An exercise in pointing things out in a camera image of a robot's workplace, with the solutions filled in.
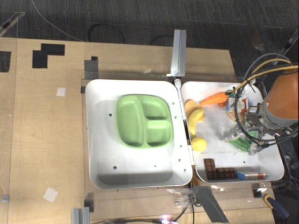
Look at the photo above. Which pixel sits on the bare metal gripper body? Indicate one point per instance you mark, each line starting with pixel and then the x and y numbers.
pixel 253 118

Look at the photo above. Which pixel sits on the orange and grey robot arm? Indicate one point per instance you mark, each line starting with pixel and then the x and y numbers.
pixel 282 97

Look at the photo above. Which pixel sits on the white and red carton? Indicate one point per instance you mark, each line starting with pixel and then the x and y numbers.
pixel 243 104

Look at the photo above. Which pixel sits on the tan bread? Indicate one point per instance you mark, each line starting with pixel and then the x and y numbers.
pixel 233 116

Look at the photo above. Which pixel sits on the clear and green packet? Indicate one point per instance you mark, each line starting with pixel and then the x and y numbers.
pixel 240 144

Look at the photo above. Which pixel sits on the small red sausage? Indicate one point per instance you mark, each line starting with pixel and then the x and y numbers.
pixel 222 105

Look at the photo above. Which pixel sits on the orange carrot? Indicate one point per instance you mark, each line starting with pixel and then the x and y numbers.
pixel 213 99

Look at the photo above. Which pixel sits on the white plastic tray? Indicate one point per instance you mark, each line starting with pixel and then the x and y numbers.
pixel 217 146
pixel 130 167

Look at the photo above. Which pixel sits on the blue silver and orange tube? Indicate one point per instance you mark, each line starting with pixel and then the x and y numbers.
pixel 251 176

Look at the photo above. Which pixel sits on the yellow banana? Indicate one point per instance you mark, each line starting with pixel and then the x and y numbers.
pixel 193 122

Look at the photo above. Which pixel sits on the yellow lemon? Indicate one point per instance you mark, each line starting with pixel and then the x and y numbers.
pixel 199 144

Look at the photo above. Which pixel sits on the brown chocolate bar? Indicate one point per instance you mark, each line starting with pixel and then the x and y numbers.
pixel 226 173
pixel 210 169

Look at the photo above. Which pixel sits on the green divided plate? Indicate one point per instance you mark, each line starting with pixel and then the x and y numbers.
pixel 130 120

